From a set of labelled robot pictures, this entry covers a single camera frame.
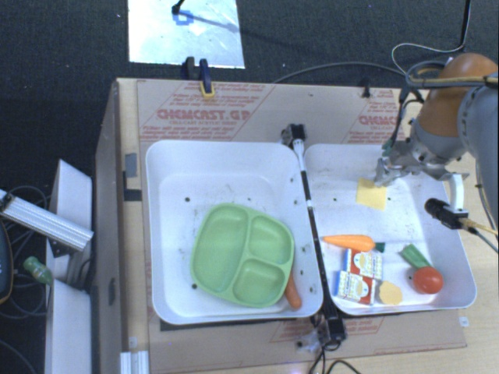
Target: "dark floor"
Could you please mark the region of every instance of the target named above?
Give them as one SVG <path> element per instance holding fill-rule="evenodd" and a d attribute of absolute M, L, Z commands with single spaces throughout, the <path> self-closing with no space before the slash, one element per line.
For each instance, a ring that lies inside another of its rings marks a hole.
<path fill-rule="evenodd" d="M 236 1 L 246 69 L 214 69 L 212 76 L 264 83 L 327 62 L 393 67 L 391 49 L 401 42 L 455 48 L 465 6 L 465 0 Z M 496 62 L 498 2 L 472 0 L 466 39 L 468 51 Z M 0 189 L 34 185 L 50 194 L 59 158 L 92 175 L 112 80 L 179 78 L 179 67 L 128 61 L 127 12 L 127 0 L 0 0 Z M 406 69 L 446 56 L 415 48 L 398 52 Z M 373 86 L 402 85 L 400 76 L 362 67 L 317 71 L 293 82 L 355 86 L 365 76 Z M 33 238 L 21 258 L 42 258 L 42 244 Z M 19 298 L 36 305 L 36 292 Z M 43 372 L 43 317 L 0 317 L 0 340 Z M 0 372 L 28 371 L 0 345 Z"/>

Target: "yellow sponge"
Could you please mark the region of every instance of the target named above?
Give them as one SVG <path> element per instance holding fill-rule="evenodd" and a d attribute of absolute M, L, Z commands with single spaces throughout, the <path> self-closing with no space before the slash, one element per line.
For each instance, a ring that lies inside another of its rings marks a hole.
<path fill-rule="evenodd" d="M 387 188 L 376 187 L 371 180 L 360 178 L 357 184 L 357 203 L 384 210 L 387 204 Z"/>

